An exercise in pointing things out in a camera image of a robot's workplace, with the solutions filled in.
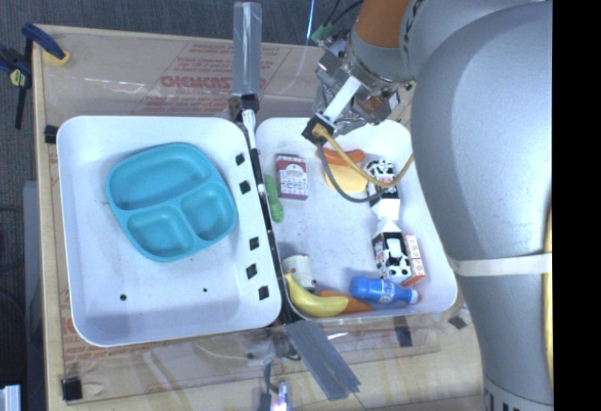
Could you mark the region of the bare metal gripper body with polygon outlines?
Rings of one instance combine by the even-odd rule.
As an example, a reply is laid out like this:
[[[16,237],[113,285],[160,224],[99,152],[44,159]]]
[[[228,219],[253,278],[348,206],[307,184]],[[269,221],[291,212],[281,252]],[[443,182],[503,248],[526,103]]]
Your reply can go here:
[[[391,119],[408,123],[408,85],[368,70],[349,38],[324,38],[317,62],[314,113],[323,116],[335,136]]]

